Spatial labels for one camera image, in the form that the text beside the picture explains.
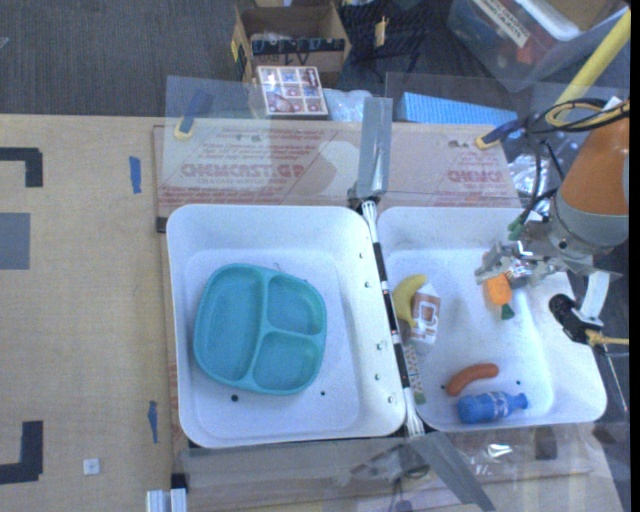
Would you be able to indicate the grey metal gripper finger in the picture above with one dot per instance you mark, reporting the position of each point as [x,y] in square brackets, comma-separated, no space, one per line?
[520,275]
[492,260]

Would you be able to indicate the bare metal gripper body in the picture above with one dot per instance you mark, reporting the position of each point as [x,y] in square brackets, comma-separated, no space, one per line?
[547,252]

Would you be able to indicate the orange carrot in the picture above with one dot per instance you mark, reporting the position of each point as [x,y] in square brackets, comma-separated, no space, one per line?
[499,292]

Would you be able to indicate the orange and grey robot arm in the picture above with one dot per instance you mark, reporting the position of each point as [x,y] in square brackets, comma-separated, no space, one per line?
[597,165]

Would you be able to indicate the white plastic tray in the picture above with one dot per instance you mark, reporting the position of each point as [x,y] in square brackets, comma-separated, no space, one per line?
[500,345]
[280,230]

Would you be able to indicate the white and brown carton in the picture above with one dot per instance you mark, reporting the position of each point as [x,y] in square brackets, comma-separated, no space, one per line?
[427,315]

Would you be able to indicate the yellow banana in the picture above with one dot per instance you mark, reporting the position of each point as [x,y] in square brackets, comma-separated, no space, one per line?
[402,300]

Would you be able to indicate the thin black and white rod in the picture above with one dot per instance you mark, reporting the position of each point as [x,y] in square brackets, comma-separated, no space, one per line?
[380,255]

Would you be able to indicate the orange sausage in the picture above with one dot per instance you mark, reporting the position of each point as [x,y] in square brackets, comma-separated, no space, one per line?
[470,377]

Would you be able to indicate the thin printed stick packet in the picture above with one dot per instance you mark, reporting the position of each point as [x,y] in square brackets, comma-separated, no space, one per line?
[414,370]

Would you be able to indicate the blue bottle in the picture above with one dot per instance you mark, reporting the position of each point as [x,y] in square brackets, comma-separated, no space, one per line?
[480,407]

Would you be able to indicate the blue foam block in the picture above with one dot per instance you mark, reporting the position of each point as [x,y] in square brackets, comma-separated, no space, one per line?
[450,109]

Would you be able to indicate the brown cardboard board red print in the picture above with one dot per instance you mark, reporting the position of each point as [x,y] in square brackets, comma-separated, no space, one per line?
[300,160]

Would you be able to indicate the colourful printed square box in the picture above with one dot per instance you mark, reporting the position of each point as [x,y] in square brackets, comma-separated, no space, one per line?
[292,92]

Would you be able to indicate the green divided plate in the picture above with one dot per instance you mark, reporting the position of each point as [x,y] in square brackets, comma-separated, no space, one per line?
[235,320]

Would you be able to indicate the brown cardboard box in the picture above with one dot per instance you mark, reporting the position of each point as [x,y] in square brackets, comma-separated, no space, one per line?
[295,30]

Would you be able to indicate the black cylinder on white bracket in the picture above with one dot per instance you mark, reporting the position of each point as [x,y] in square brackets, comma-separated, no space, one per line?
[567,312]

